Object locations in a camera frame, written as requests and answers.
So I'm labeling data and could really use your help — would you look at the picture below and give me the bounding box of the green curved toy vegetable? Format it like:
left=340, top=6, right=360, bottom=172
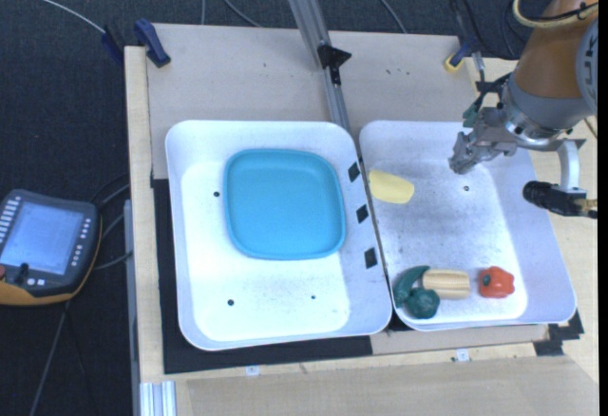
left=391, top=265, right=431, bottom=306

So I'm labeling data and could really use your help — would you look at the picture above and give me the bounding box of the dark green toy broccoli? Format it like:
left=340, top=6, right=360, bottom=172
left=405, top=287, right=442, bottom=321

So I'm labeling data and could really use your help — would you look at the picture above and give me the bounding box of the beige ribbed toy bread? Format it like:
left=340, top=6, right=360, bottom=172
left=422, top=268, right=472, bottom=301

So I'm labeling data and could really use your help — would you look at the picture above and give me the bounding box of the yellow toy food wedge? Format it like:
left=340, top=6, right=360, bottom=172
left=368, top=168, right=416, bottom=205

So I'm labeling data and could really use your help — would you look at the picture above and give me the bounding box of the pale wood board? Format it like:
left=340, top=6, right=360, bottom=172
left=144, top=23, right=553, bottom=356

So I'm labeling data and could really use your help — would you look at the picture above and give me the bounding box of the red toy bell pepper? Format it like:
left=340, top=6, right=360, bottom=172
left=478, top=265, right=517, bottom=299

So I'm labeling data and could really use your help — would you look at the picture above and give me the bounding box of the white plastic tray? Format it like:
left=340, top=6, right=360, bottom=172
left=164, top=119, right=393, bottom=352
left=358, top=119, right=579, bottom=332

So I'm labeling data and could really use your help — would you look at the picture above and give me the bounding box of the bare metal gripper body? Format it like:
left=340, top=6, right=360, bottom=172
left=467, top=106, right=562, bottom=157

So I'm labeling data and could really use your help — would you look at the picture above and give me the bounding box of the black cylinder on white bracket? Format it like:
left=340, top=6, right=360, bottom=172
left=522, top=138, right=599, bottom=219

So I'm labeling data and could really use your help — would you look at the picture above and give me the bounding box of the blue plate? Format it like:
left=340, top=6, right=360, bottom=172
left=222, top=147, right=348, bottom=262

